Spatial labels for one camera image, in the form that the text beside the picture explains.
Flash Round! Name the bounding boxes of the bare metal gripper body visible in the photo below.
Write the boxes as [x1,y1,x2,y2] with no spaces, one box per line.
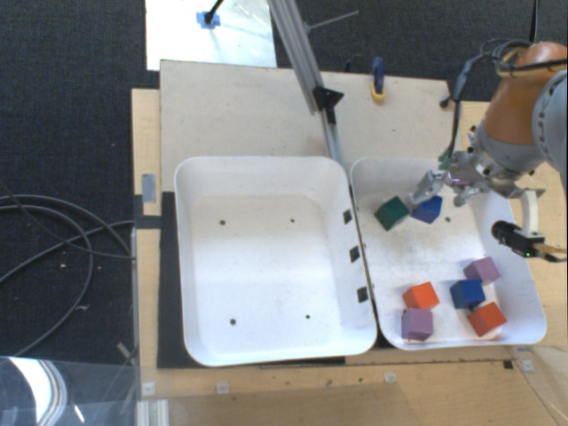
[446,150,547,200]

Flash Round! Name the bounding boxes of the blue cube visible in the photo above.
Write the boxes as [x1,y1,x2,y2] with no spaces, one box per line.
[448,278,487,311]
[410,194,445,225]

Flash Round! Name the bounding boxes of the green cube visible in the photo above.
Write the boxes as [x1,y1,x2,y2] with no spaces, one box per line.
[373,195,411,233]

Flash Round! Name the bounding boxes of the white plastic tray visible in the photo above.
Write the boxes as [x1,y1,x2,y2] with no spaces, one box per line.
[349,156,548,351]
[173,154,379,368]

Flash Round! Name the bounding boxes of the purple cube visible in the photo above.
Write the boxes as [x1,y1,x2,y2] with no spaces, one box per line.
[462,256,501,287]
[400,307,435,343]

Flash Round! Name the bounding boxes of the orange cube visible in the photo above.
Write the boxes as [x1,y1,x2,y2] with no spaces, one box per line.
[401,280,441,312]
[467,301,509,338]

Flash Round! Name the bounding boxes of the black cylinder on white bracket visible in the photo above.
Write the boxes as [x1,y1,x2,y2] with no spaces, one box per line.
[490,188,548,259]

